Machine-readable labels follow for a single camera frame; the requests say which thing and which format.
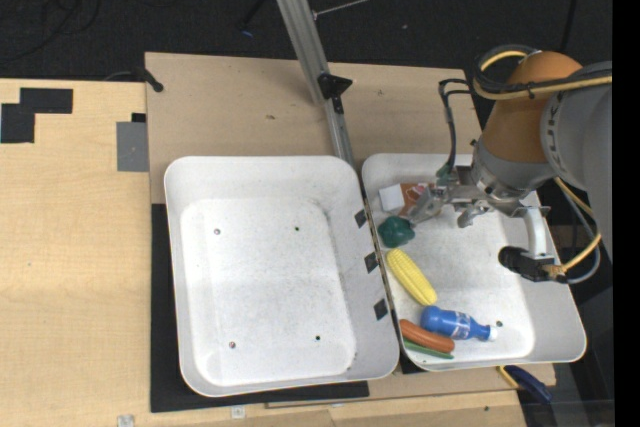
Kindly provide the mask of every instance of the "empty white tray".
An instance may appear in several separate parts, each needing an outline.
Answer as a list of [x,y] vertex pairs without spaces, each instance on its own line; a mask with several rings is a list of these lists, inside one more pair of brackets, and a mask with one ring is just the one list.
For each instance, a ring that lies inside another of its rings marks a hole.
[[397,336],[349,165],[184,157],[168,167],[165,191],[180,368],[194,391],[227,396],[395,368]]
[[[378,194],[381,188],[396,183],[435,182],[436,171],[447,157],[420,154],[369,157],[362,178],[376,227],[390,215],[382,211]],[[469,165],[471,156],[460,155],[457,163]],[[537,195],[530,194],[524,203],[539,205]],[[453,360],[425,356],[403,347],[407,356],[425,370],[579,359],[586,348],[586,336],[569,287],[555,282],[534,283],[498,262],[498,252],[503,246],[528,247],[522,219],[490,212],[476,217],[472,226],[459,228],[458,215],[451,205],[443,207],[439,216],[419,224],[415,238],[401,249],[435,288],[437,306],[468,313],[482,324],[501,324],[497,328],[498,338],[493,342],[458,340]],[[547,244],[555,252],[548,228]],[[380,246],[383,253],[388,251],[381,239]],[[386,275],[398,319],[419,324],[423,307],[391,272]]]

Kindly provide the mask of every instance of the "black clamp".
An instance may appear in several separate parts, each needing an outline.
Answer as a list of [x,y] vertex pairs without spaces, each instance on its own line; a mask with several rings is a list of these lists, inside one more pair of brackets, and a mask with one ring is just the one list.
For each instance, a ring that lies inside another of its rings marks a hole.
[[340,95],[342,95],[351,84],[353,84],[353,80],[336,77],[330,73],[321,73],[318,77],[318,85],[320,86],[320,91],[322,91],[322,96],[325,100],[331,98],[333,110],[338,114],[344,114]]

